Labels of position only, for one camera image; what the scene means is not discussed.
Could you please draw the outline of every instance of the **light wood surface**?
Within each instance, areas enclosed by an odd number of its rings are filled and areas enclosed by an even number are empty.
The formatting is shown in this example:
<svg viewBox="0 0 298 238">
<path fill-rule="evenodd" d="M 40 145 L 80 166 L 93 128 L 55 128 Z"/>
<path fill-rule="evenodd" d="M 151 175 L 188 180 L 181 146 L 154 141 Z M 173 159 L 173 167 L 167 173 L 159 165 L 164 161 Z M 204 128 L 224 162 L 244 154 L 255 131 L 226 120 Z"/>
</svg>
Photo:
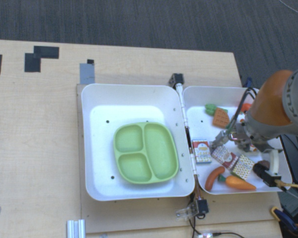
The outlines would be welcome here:
<svg viewBox="0 0 298 238">
<path fill-rule="evenodd" d="M 42 59 L 41 73 L 26 73 L 24 54 L 32 53 L 35 45 L 60 47 L 60 57 Z M 0 41 L 0 54 L 0 237 L 65 237 L 66 221 L 82 217 L 76 99 L 80 63 L 95 60 L 99 83 L 165 85 L 176 72 L 184 74 L 187 86 L 240 86 L 231 53 Z M 281 237 L 278 223 L 269 215 L 270 207 L 280 206 L 276 193 L 223 197 L 219 204 L 209 195 L 206 198 L 212 212 L 206 222 L 198 223 L 200 230 L 230 230 L 250 238 L 262 237 L 255 231 L 260 229 L 269 237 Z M 244 210 L 252 204 L 255 212 Z M 242 210 L 227 212 L 226 205 Z M 229 221 L 240 212 L 243 221 Z M 258 221 L 250 221 L 254 215 Z M 219 225 L 218 216 L 231 223 Z M 156 219 L 163 223 L 159 216 Z M 107 222 L 107 228 L 123 230 L 116 224 Z M 88 237 L 104 232 L 110 238 L 191 235 L 188 226 L 134 227 L 139 228 L 113 233 L 104 229 Z"/>
</svg>

